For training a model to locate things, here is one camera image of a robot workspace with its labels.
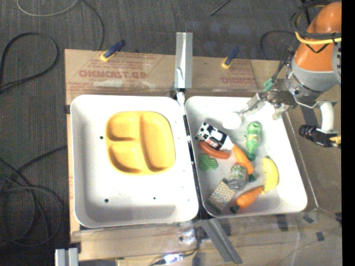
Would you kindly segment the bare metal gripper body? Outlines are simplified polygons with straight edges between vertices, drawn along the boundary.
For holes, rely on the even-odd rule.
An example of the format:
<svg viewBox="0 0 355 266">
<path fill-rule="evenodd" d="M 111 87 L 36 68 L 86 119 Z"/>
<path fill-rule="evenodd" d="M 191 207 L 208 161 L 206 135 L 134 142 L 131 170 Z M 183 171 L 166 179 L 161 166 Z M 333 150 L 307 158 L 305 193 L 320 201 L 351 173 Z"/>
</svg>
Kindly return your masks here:
<svg viewBox="0 0 355 266">
<path fill-rule="evenodd" d="M 295 106 L 308 98 L 308 88 L 294 75 L 283 79 L 269 78 L 265 82 L 266 99 L 270 103 Z"/>
</svg>

